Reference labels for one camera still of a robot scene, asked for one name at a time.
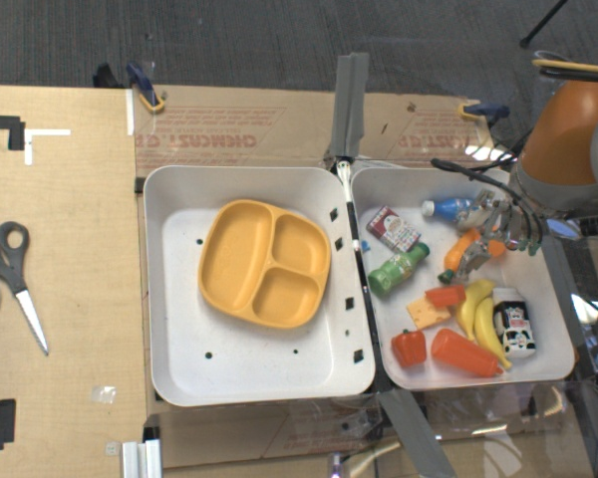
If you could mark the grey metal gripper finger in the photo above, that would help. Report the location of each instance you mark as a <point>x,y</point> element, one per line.
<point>473,259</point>
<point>485,202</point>

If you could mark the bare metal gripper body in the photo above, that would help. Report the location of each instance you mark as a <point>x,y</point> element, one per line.
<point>515,227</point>

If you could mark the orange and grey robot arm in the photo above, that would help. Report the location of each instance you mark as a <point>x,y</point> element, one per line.
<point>558,137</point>

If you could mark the orange carrot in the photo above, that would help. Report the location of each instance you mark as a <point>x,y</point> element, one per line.
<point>456,254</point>

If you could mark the blue bottle with white cap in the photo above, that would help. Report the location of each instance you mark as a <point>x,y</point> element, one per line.
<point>451,208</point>

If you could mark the orange red block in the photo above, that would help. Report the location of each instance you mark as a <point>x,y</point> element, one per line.
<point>446,296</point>

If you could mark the yellow banana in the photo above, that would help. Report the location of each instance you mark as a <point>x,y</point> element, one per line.
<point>486,326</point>

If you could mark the yellow cheese slice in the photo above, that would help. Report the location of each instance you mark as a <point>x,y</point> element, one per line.
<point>426,314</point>

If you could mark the white plastic tray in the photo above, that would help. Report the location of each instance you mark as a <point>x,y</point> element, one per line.
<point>413,189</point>
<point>189,346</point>

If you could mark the white cow print bottle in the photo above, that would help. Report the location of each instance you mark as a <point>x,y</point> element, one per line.
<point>515,326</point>

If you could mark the green bottle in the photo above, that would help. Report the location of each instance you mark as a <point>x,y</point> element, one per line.
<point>393,272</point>

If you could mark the red and white carton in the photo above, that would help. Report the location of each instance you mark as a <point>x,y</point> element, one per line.
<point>393,229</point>

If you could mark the orange squeeze bottle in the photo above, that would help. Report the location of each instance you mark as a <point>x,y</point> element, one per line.
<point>463,354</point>

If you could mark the red bell pepper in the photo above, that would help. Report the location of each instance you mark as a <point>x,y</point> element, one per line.
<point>408,349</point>

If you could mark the black stand leg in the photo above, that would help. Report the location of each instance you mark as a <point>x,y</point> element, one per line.
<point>558,10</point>

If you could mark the orange divided plate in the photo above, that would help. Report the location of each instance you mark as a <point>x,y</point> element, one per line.
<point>239,257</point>

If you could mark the brown cardboard board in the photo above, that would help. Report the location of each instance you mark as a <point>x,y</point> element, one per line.
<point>239,137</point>

